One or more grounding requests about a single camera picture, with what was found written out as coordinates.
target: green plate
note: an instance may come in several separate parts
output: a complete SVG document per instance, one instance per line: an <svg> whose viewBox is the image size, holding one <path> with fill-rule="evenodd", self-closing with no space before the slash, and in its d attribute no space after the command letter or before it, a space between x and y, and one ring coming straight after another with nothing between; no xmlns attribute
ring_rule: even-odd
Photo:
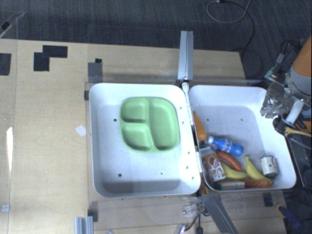
<svg viewBox="0 0 312 234"><path fill-rule="evenodd" d="M119 117L122 140L132 150L169 151L179 144L176 109L166 99L128 98L120 107Z"/></svg>

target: small white paper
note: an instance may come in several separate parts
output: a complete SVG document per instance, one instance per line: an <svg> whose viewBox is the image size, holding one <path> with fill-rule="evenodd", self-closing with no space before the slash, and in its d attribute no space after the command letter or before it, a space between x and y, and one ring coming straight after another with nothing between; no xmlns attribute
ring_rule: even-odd
<svg viewBox="0 0 312 234"><path fill-rule="evenodd" d="M77 131L77 133L80 135L80 137L83 137L87 134L87 130L85 129L84 126L79 126L75 129Z"/></svg>
<svg viewBox="0 0 312 234"><path fill-rule="evenodd" d="M8 212L10 211L10 205L9 204L3 204L2 205L2 212Z"/></svg>

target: toy banana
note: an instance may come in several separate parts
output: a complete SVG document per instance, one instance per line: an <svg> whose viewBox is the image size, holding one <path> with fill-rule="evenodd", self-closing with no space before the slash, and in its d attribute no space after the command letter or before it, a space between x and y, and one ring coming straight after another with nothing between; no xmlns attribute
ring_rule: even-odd
<svg viewBox="0 0 312 234"><path fill-rule="evenodd" d="M251 161L249 160L249 157L246 156L245 157L246 160L246 172L248 173L248 175L252 178L252 179L265 179L268 180L270 182L270 185L273 184L273 181L270 180L267 177L264 177L260 172L258 172L258 170L256 169L256 167L251 163Z"/></svg>
<svg viewBox="0 0 312 234"><path fill-rule="evenodd" d="M221 166L222 166L222 168L224 170L225 176L227 178L244 179L247 176L247 174L244 173L244 172L235 171L235 170L231 169L230 167L228 167L223 162L220 162L220 163L221 163Z"/></svg>

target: dark carpet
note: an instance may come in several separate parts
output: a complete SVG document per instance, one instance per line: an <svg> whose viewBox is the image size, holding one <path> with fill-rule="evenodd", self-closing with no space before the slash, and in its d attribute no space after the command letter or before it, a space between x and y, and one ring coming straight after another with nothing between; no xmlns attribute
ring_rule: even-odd
<svg viewBox="0 0 312 234"><path fill-rule="evenodd" d="M213 0L0 0L0 10L25 11L19 38L179 47L181 30L192 30L195 49L244 48L252 23L246 16L231 24L208 17ZM246 7L248 0L229 0ZM311 28L312 0L253 0L249 14L253 39L243 64L248 78L260 78L275 63L285 40L300 40ZM220 20L234 20L243 10L233 4L212 4Z"/></svg>

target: black cable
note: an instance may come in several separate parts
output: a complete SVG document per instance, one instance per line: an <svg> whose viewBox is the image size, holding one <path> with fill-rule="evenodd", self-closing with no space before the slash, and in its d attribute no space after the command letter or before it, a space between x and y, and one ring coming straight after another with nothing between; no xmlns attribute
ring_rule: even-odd
<svg viewBox="0 0 312 234"><path fill-rule="evenodd" d="M200 216L200 214L198 214L196 217L194 217L193 221L190 223L190 225L188 227L185 228L184 232L188 231L195 224L195 222L198 219L198 217Z"/></svg>
<svg viewBox="0 0 312 234"><path fill-rule="evenodd" d="M198 227L196 228L196 234L204 234L204 230L200 226L200 215L198 217Z"/></svg>
<svg viewBox="0 0 312 234"><path fill-rule="evenodd" d="M217 22L221 22L221 23L234 23L234 22L241 21L241 20L246 16L246 13L247 13L247 11L248 11L249 5L250 5L250 3L251 3L252 0L248 0L248 3L247 3L246 8L243 8L243 10L244 10L243 15L242 15L240 18L238 18L238 19L236 19L236 20L232 20L232 21L220 21L220 20L218 20L217 18L214 18L214 17L209 13L209 10L208 10L209 6L210 6L212 3L215 3L215 2L220 3L221 1L222 1L222 0L216 0L216 1L212 1L212 2L210 2L210 3L207 4L207 6L206 6L206 12L207 12L208 16L210 16L213 20L215 20L215 21L217 21Z"/></svg>
<svg viewBox="0 0 312 234"><path fill-rule="evenodd" d="M210 216L210 213L206 210L206 208L205 208L205 210L203 210L203 211L201 211L199 214L197 214L195 217L194 217L194 219L193 219L193 221L190 223L190 225L188 226L188 227L186 227L185 228L185 232L186 231L188 231L194 224L195 224L195 222L196 222L196 220L199 218L199 220L198 220L198 225L199 225L199 227L197 228L197 230L198 229L202 229L201 227L200 227L200 215L201 214L203 214L204 216Z"/></svg>
<svg viewBox="0 0 312 234"><path fill-rule="evenodd" d="M238 6L239 8L241 8L242 10L245 11L244 7L241 6L240 4L236 3L236 2L227 1L227 0L219 0L219 1L220 1L220 3L231 3L231 4L234 4L235 6ZM248 11L246 11L246 15L249 17L250 22L252 23L252 33L251 33L251 35L250 35L250 37L248 39L248 42L245 45L245 47L235 48L235 49L232 49L231 51L242 51L241 55L240 55L242 62L244 60L245 52L247 50L250 51L250 52L253 52L258 57L258 59L259 59L258 63L260 64L259 70L258 70L258 72L256 74L252 75L251 77L248 77L249 79L253 79L253 78L257 78L262 73L262 71L263 71L263 64L262 64L262 60L261 60L260 56L255 51L248 49L251 41L254 38L255 27L254 27L254 21L253 21L250 13Z"/></svg>

